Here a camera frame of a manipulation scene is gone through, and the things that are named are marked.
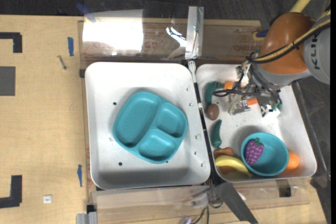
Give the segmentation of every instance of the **black square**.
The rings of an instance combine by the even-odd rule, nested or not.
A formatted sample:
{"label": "black square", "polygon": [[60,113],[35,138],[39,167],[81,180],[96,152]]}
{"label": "black square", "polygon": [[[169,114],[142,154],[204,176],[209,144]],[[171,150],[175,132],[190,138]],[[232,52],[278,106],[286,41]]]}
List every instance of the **black square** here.
{"label": "black square", "polygon": [[0,67],[0,96],[15,96],[15,67]]}

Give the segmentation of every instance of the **toy orange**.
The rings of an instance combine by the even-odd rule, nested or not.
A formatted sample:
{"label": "toy orange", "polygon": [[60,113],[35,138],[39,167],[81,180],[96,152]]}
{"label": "toy orange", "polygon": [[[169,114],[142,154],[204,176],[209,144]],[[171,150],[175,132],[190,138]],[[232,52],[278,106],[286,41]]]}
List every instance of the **toy orange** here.
{"label": "toy orange", "polygon": [[289,154],[289,161],[286,170],[294,170],[299,166],[300,163],[299,156],[292,151],[289,151],[288,154]]}

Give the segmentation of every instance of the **wooden table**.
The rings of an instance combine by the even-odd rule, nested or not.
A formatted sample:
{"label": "wooden table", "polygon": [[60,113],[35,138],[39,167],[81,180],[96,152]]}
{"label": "wooden table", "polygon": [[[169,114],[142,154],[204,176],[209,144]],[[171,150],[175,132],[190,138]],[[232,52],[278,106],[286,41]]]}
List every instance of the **wooden table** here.
{"label": "wooden table", "polygon": [[[86,212],[78,46],[82,19],[0,15],[0,32],[20,32],[23,36],[22,53],[13,53],[12,40],[0,39],[0,66],[16,68],[15,96],[0,96],[0,197],[9,196],[11,176],[22,175],[22,202],[19,207],[1,208],[0,223],[76,223],[76,214]],[[74,56],[69,54],[68,37],[74,40]],[[309,184],[307,194],[307,205],[257,209],[253,214],[260,223],[325,223],[317,193]],[[44,203],[44,195],[52,195],[52,202]],[[233,221],[237,218],[232,213],[210,217],[210,223]]]}

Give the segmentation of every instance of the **teal plate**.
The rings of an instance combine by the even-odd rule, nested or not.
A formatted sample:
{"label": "teal plate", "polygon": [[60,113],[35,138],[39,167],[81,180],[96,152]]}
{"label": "teal plate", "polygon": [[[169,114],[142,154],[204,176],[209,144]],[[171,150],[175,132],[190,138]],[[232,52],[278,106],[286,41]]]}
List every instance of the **teal plate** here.
{"label": "teal plate", "polygon": [[120,110],[113,136],[125,150],[159,164],[174,156],[187,128],[187,117],[179,108],[152,92],[140,91]]}

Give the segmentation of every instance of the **green toy vegetable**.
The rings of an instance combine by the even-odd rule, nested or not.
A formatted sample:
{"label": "green toy vegetable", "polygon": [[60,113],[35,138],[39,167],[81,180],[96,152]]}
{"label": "green toy vegetable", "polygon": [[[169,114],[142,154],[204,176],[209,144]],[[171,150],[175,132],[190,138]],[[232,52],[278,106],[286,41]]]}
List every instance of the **green toy vegetable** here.
{"label": "green toy vegetable", "polygon": [[205,105],[208,107],[212,103],[212,93],[219,88],[223,88],[224,85],[220,82],[210,82],[205,87]]}
{"label": "green toy vegetable", "polygon": [[211,144],[217,150],[220,149],[220,145],[222,144],[222,140],[221,140],[221,137],[219,135],[219,130],[221,129],[221,127],[220,127],[221,124],[222,124],[221,120],[217,121],[217,123],[215,124],[215,127],[212,131],[212,134],[211,134]]}

